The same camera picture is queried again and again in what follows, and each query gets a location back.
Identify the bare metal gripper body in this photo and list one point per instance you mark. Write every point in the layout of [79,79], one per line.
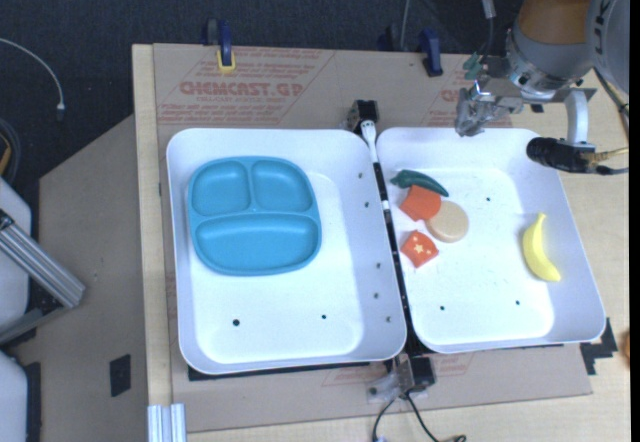
[500,85]

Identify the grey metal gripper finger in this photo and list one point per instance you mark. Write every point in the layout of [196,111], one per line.
[465,120]
[484,116]

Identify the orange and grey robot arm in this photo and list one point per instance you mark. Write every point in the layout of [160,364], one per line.
[555,15]

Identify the green chili pepper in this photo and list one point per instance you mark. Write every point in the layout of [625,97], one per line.
[420,180]

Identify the orange carrot piece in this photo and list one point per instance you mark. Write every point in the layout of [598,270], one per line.
[419,204]

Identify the beige round biscuit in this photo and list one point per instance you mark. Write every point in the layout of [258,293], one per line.
[450,225]

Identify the thin black and white rod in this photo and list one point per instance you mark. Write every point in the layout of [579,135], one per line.
[386,210]

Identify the orange block with yellow star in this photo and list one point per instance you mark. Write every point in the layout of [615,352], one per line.
[419,249]

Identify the yellow banana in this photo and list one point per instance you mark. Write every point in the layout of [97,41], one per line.
[537,250]

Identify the white plastic tray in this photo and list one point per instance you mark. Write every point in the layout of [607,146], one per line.
[480,290]
[280,320]

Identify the brown cardboard board red print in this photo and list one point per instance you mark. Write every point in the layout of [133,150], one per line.
[300,70]

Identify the blue divided plate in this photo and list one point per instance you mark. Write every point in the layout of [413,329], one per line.
[252,217]

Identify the black cylinder on white bracket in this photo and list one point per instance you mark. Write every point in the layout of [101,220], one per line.
[555,154]

